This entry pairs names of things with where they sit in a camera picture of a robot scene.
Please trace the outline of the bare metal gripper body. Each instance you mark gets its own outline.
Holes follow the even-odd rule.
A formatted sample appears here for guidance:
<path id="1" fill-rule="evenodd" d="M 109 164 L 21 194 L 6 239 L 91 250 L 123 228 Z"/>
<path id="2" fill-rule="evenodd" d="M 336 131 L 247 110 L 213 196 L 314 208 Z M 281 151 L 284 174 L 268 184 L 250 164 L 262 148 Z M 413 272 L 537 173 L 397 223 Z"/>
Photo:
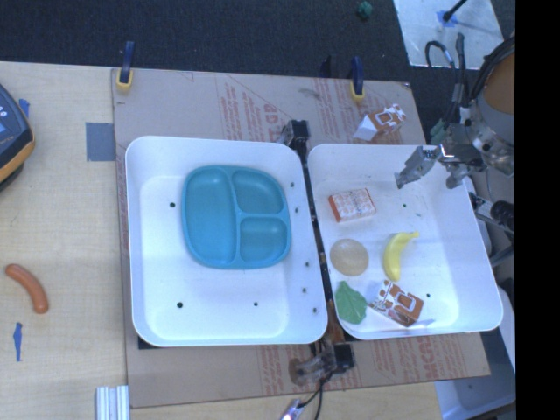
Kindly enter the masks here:
<path id="1" fill-rule="evenodd" d="M 515 175 L 515 149 L 483 122 L 453 123 L 439 145 L 447 164 L 463 165 L 469 172 L 492 168 L 506 177 Z"/>

